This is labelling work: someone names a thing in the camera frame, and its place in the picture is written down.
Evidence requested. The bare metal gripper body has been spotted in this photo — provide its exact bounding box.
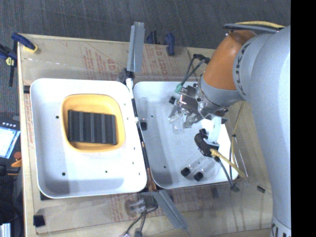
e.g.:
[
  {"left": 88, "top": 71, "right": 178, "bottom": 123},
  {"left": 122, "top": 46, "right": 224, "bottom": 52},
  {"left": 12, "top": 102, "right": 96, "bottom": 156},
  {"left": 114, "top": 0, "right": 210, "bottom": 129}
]
[{"left": 176, "top": 83, "right": 229, "bottom": 121}]

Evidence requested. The white plastic tray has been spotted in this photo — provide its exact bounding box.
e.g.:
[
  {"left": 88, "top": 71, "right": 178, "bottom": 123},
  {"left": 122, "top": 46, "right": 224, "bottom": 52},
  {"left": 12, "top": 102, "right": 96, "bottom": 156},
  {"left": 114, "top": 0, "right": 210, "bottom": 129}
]
[
  {"left": 132, "top": 80, "right": 239, "bottom": 190},
  {"left": 29, "top": 78, "right": 148, "bottom": 199}
]

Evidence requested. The thin black and white rod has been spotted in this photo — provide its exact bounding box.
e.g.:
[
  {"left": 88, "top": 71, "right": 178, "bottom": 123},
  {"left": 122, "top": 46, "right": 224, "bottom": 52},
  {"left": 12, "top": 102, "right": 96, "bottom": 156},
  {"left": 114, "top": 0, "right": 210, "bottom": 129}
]
[{"left": 125, "top": 77, "right": 157, "bottom": 192}]

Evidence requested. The orange bowl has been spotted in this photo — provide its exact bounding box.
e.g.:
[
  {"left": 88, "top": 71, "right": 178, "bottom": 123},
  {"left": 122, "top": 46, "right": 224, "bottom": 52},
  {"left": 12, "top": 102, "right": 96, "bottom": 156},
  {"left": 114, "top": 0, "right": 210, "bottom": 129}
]
[{"left": 61, "top": 93, "right": 126, "bottom": 153}]

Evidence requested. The black ribbed block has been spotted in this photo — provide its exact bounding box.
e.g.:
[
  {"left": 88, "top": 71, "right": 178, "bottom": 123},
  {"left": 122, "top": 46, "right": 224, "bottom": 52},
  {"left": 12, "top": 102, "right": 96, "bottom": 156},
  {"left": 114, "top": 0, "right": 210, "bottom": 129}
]
[{"left": 67, "top": 109, "right": 118, "bottom": 146}]

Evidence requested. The brown cardboard board red print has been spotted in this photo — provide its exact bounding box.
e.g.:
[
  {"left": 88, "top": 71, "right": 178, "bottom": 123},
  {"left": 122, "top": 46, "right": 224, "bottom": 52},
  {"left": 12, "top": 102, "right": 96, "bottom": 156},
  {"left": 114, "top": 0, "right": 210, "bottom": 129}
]
[{"left": 16, "top": 33, "right": 273, "bottom": 237}]

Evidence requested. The black cylinder on white bracket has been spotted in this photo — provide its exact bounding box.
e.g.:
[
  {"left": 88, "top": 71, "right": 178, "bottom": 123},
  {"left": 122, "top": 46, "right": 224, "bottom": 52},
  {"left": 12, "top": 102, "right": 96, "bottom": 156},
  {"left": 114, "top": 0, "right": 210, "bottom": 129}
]
[{"left": 194, "top": 116, "right": 228, "bottom": 158}]

